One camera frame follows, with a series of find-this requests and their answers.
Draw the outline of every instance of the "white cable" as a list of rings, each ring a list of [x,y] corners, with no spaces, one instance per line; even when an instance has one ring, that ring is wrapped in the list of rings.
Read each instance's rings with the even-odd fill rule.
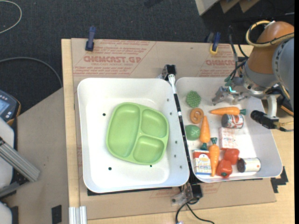
[[[9,27],[9,28],[7,28],[7,29],[5,29],[5,30],[3,30],[3,31],[0,31],[0,34],[2,34],[2,33],[4,33],[4,32],[7,32],[8,30],[14,28],[14,27],[20,22],[20,20],[21,20],[21,18],[22,18],[22,9],[21,9],[20,6],[19,6],[18,4],[16,4],[15,2],[7,1],[7,0],[0,0],[0,2],[7,2],[7,3],[14,4],[15,6],[18,7],[18,9],[19,9],[19,11],[20,11],[20,17],[19,17],[19,20],[18,20],[14,25],[12,25],[11,27]]]

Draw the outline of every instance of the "soup can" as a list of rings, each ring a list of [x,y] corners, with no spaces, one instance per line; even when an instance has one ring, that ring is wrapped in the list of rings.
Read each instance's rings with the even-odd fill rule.
[[[221,119],[221,125],[224,128],[241,129],[244,125],[244,117],[241,114],[224,114]]]
[[[258,158],[240,158],[237,162],[237,169],[240,173],[258,172],[261,169],[261,161]]]

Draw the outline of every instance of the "wooden table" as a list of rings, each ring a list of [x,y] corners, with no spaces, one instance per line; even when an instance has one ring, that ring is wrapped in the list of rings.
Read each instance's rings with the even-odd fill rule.
[[[62,63],[64,78],[64,108],[65,108],[65,128],[66,128],[66,146],[67,146],[67,170],[68,170],[68,190],[69,206],[79,207],[80,194],[78,183],[78,163],[77,163],[77,145],[76,145],[76,125],[74,111],[74,91],[72,77],[72,56],[71,40],[62,40]],[[280,121],[292,121],[293,118],[286,113],[278,111],[277,116]],[[273,136],[276,141],[283,166],[285,167],[288,182],[285,186],[279,186],[276,194],[276,202],[265,204],[253,204],[223,208],[213,208],[204,210],[195,210],[194,212],[200,218],[212,220],[216,224],[221,223],[295,223],[294,214],[294,133],[281,132],[273,130]],[[174,224],[175,212],[106,218],[98,220],[88,220],[89,224]],[[185,224],[197,223],[196,218],[190,211],[182,211],[178,217]]]

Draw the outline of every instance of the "blue clamp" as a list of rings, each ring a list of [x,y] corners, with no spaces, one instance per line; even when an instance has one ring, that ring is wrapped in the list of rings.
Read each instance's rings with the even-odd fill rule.
[[[86,42],[85,50],[93,51],[95,30],[94,26],[89,28],[88,41]]]
[[[219,41],[220,41],[220,32],[217,32],[215,37],[214,37],[214,41],[213,41],[213,44],[211,45],[210,47],[210,53],[212,55],[216,55],[217,54],[217,51],[218,51],[218,44],[219,44]]]

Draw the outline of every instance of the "black floor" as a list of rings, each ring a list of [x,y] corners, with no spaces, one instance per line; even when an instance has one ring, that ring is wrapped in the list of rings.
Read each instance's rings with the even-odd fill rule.
[[[219,3],[199,16],[195,0],[8,0],[0,2],[0,60],[30,57],[49,64],[62,79],[61,39],[87,38],[91,25],[95,38],[204,42],[209,32],[221,33],[228,43],[245,44],[249,26],[275,18],[294,25],[294,0],[260,0],[243,13],[239,5],[226,14]],[[55,73],[34,60],[0,61],[0,90],[16,97],[26,111],[60,88]]]

